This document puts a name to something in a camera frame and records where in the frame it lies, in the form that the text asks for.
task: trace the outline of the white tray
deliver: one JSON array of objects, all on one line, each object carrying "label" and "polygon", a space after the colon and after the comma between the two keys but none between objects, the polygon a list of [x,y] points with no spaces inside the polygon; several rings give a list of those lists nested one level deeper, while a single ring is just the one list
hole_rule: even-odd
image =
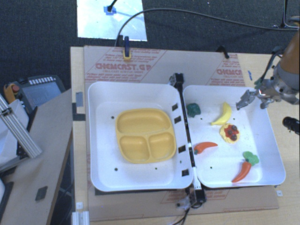
[{"label": "white tray", "polygon": [[[133,164],[121,154],[115,119],[130,109],[157,108],[170,117],[177,150],[169,160]],[[88,90],[91,181],[102,191],[181,189],[192,183],[193,172],[178,91],[167,84],[96,82]],[[174,123],[174,118],[181,121]],[[186,146],[183,152],[178,151]],[[182,176],[182,171],[189,174]]]},{"label": "white tray", "polygon": [[[214,142],[217,147],[194,155],[197,176],[202,184],[210,188],[278,185],[285,180],[285,169],[278,151],[266,109],[260,108],[260,100],[237,111],[235,103],[252,88],[224,86],[188,86],[184,90],[186,105],[197,103],[201,115],[188,117],[192,144]],[[221,126],[210,125],[222,114],[223,103],[232,108],[229,123],[237,126],[240,139],[235,144],[226,143],[219,130]],[[231,180],[239,173],[244,161],[242,153],[250,151],[260,162],[238,183]]]}]

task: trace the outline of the cardboard sheet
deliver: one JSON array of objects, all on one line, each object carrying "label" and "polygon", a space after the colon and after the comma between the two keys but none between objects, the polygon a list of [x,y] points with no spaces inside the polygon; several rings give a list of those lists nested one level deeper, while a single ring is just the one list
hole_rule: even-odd
[{"label": "cardboard sheet", "polygon": [[[245,86],[237,54],[226,59],[217,52],[183,52],[131,49],[124,61],[122,48],[84,48],[85,93],[96,81],[168,83],[174,73],[183,73],[188,85]],[[183,215],[176,203],[183,190],[103,193],[90,181],[89,125],[87,131],[88,203],[91,221]],[[206,190],[207,202],[190,214],[266,210],[278,208],[273,186]]]}]

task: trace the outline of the red pepper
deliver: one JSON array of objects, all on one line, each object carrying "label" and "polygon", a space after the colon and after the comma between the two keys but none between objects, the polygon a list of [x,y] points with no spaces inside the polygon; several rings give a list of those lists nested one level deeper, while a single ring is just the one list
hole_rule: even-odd
[{"label": "red pepper", "polygon": [[214,142],[201,142],[198,143],[195,147],[194,147],[194,154],[199,154],[202,153],[204,149],[206,148],[210,148],[210,147],[216,147],[217,144]]}]

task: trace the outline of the toy banana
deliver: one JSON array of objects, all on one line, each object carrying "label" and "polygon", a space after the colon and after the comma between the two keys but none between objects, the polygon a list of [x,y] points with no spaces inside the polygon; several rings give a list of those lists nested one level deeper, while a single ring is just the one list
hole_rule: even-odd
[{"label": "toy banana", "polygon": [[228,103],[223,103],[223,114],[216,121],[212,122],[211,125],[224,125],[231,116],[232,110]]}]

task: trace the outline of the wooden table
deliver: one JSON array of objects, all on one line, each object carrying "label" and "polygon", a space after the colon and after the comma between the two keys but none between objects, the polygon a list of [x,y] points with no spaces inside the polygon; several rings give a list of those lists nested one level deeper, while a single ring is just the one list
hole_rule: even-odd
[{"label": "wooden table", "polygon": [[[84,52],[82,47],[71,48],[71,72],[72,72],[72,102],[76,102],[76,92],[84,91]],[[264,54],[238,54],[239,63],[243,72],[245,85],[253,87],[265,70],[270,56]],[[253,81],[248,76],[251,71]],[[85,113],[84,104],[77,107],[77,113]],[[286,102],[270,104],[268,108],[270,121],[278,143],[281,158],[283,160],[286,179],[285,182],[275,188],[282,192],[278,197],[279,209],[240,211],[218,214],[190,215],[186,224],[202,225],[247,225],[247,224],[298,224],[300,221],[300,167],[299,167],[299,136],[289,132],[282,125],[282,119],[286,116],[299,119],[299,106],[292,106]],[[86,161],[86,132],[85,122],[73,122],[74,134],[74,163],[75,163],[75,202],[82,202],[83,209],[87,211],[87,161]],[[114,221],[91,222],[92,225],[161,225],[173,224],[181,217],[155,217],[143,219],[126,219]]]},{"label": "wooden table", "polygon": [[[37,109],[30,135],[43,152],[3,178],[14,185],[1,225],[50,224],[71,146],[71,109],[71,90]],[[45,187],[45,197],[36,201],[39,189]]]}]

